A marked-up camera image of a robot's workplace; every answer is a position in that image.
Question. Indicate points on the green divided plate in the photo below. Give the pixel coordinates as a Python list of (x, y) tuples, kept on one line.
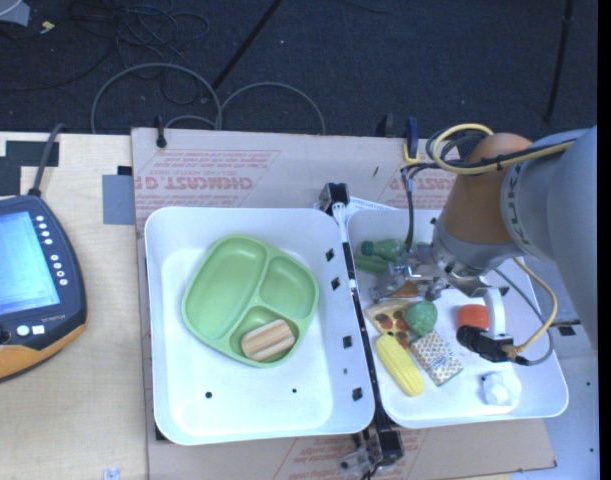
[(225, 283)]

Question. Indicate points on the white plastic tray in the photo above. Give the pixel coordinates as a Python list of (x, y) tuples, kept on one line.
[(265, 398), (465, 398)]

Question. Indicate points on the orange-brown toy bread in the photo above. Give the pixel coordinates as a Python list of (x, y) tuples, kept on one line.
[(406, 290)]

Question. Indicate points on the black cylinder on white bracket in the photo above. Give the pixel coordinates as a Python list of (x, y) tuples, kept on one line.
[(495, 340)]

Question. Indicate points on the brown cardboard board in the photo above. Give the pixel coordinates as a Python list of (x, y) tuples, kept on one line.
[(285, 178)]

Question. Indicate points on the green broccoli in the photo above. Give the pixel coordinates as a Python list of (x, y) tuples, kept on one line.
[(421, 318)]

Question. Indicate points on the toy pizza slice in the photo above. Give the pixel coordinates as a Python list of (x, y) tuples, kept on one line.
[(385, 318)]

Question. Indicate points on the orange patterned packet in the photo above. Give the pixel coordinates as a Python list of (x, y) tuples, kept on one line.
[(437, 358)]

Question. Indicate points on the thin black and white rod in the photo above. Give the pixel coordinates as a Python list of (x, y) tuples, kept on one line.
[(361, 318)]

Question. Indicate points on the tan striped biscuit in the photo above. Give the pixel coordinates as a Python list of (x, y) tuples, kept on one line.
[(267, 339)]

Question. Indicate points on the white crumpled object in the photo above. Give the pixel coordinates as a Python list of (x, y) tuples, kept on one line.
[(497, 390)]

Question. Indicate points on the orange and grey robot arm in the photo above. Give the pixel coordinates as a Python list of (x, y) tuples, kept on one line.
[(550, 208)]

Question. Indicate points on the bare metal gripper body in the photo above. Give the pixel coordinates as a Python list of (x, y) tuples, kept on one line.
[(425, 268)]

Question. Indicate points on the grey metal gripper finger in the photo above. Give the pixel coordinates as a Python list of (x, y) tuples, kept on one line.
[(385, 289), (433, 291)]

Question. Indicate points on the green bottle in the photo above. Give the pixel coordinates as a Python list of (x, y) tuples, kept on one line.
[(385, 249)]

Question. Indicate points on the yellow corn cob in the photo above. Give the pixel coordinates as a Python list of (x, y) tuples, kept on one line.
[(399, 365)]

